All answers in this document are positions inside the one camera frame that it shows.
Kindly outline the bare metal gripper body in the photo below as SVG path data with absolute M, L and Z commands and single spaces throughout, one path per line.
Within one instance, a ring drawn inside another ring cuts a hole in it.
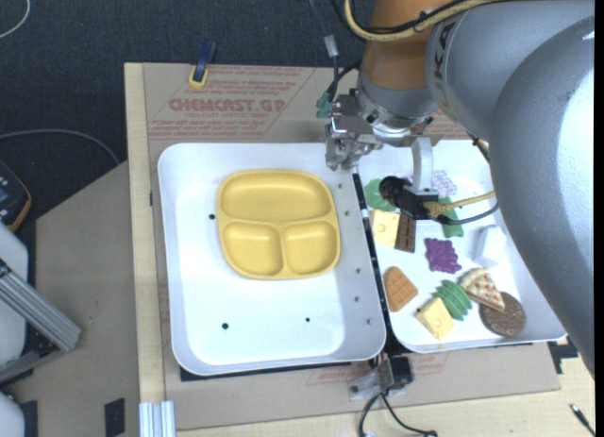
M 340 95 L 326 126 L 326 141 L 352 150 L 361 145 L 407 143 L 411 129 L 433 112 L 428 90 L 357 90 Z

